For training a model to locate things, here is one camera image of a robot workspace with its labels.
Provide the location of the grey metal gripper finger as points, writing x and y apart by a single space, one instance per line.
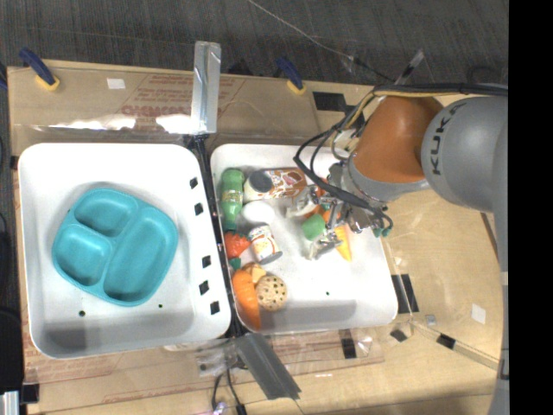
303 206
323 245

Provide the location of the green bottle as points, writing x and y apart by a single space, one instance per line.
231 197

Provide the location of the brown and white can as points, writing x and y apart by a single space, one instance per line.
281 184

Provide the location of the blue divided plate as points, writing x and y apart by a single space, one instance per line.
116 249

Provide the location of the yellow cheese wedge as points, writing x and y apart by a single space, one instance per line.
257 271

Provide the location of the orange toy food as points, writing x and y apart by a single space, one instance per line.
325 215

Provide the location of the small orange label can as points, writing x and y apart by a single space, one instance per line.
264 244

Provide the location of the red toy fruit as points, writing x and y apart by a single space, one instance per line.
235 244

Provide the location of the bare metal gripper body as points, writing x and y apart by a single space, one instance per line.
352 212

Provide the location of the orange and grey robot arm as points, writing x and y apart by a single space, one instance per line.
466 145

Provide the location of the tan round biscuit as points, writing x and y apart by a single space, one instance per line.
271 293

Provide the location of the brown cardboard board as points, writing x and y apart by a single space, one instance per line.
259 97

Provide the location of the white egg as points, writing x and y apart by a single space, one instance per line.
258 212

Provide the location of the white plastic tray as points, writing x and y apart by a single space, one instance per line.
328 292
129 335

